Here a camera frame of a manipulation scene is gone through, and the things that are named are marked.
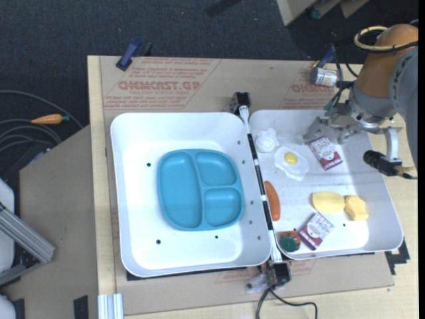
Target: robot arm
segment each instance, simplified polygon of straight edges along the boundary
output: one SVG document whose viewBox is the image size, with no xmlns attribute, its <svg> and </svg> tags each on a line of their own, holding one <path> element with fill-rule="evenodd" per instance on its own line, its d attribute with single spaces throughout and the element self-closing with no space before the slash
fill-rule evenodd
<svg viewBox="0 0 425 319">
<path fill-rule="evenodd" d="M 373 46 L 361 43 L 361 37 L 380 31 Z M 349 87 L 345 103 L 328 104 L 328 119 L 317 118 L 304 135 L 310 142 L 322 136 L 336 137 L 340 144 L 349 137 L 367 131 L 384 134 L 386 156 L 369 151 L 364 160 L 386 175 L 409 177 L 397 158 L 397 131 L 380 125 L 397 112 L 406 122 L 408 143 L 416 169 L 418 168 L 418 28 L 399 24 L 389 29 L 372 27 L 355 36 L 355 44 L 367 51 L 368 57 L 354 82 L 339 82 Z"/>
</svg>

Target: blue plate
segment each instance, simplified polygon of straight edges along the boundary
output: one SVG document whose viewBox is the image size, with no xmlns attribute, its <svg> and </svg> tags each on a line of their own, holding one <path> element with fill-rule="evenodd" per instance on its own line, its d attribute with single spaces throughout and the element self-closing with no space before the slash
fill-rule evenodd
<svg viewBox="0 0 425 319">
<path fill-rule="evenodd" d="M 164 217 L 184 231 L 225 228 L 244 211 L 238 170 L 227 155 L 215 150 L 165 154 L 159 161 L 157 187 Z"/>
</svg>

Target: white crumpled object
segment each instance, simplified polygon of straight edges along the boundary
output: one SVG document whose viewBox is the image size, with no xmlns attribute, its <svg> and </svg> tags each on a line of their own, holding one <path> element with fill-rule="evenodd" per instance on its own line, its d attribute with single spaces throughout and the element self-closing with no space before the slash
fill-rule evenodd
<svg viewBox="0 0 425 319">
<path fill-rule="evenodd" d="M 258 137 L 255 141 L 255 146 L 259 152 L 272 152 L 277 146 L 279 141 L 277 139 L 277 131 L 273 128 L 262 130 L 258 132 Z"/>
</svg>

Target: egg yolk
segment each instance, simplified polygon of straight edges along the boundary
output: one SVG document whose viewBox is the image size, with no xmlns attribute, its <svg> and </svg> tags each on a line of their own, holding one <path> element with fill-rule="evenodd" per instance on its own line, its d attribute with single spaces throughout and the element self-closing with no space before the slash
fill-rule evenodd
<svg viewBox="0 0 425 319">
<path fill-rule="evenodd" d="M 298 158 L 297 156 L 293 153 L 293 152 L 287 152 L 285 154 L 285 160 L 289 163 L 289 164 L 296 164 L 298 162 Z"/>
</svg>

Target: black floor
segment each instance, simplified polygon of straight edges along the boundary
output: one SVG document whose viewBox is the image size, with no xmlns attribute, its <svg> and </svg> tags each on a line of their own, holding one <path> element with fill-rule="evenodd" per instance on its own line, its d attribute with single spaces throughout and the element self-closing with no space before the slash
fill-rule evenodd
<svg viewBox="0 0 425 319">
<path fill-rule="evenodd" d="M 151 56 L 318 60 L 329 43 L 352 39 L 365 27 L 418 19 L 418 0 L 372 0 L 348 19 L 337 6 L 318 21 L 304 14 L 288 27 L 276 0 L 0 0 L 0 11 L 0 90 L 45 98 L 85 126 L 87 56 L 122 55 L 134 37 L 153 43 Z M 352 63 L 365 59 L 353 44 L 338 51 Z M 56 109 L 0 92 L 0 112 L 0 177 L 5 179 L 32 148 L 22 136 L 57 142 L 32 128 L 11 130 L 27 123 L 5 121 Z M 54 131 L 65 140 L 78 129 L 67 122 Z M 4 140 L 11 134 L 17 136 Z M 23 143 L 8 146 L 15 142 Z"/>
</svg>

